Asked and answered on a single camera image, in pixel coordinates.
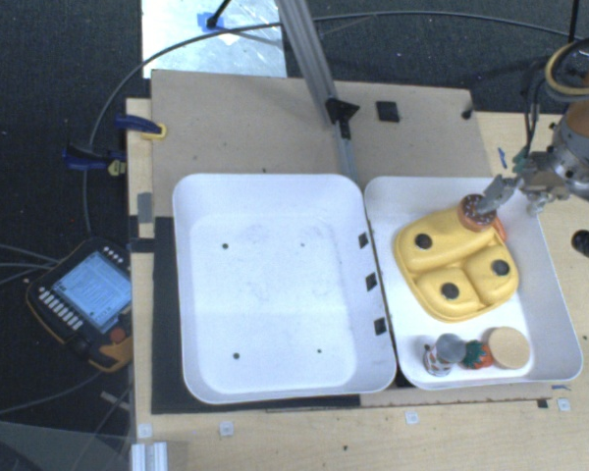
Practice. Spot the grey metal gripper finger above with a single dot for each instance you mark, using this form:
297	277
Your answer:
495	195

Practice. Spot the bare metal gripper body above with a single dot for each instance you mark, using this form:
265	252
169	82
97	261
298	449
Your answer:
545	177

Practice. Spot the brown sprinkled doughnut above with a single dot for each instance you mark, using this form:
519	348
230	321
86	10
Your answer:
468	220

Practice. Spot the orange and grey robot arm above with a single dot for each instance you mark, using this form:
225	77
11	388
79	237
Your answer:
588	120

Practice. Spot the yellow divided plate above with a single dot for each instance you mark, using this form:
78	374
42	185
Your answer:
466	273

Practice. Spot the white plastic tray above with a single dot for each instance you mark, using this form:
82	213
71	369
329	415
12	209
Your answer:
545	312
275	292

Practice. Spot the orange toy with green leaves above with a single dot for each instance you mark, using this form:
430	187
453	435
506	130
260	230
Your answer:
477	356

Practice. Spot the small can with grey lid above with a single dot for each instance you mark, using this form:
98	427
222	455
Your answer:
446	351

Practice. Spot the brown cardboard board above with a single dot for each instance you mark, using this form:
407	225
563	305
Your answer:
255	130

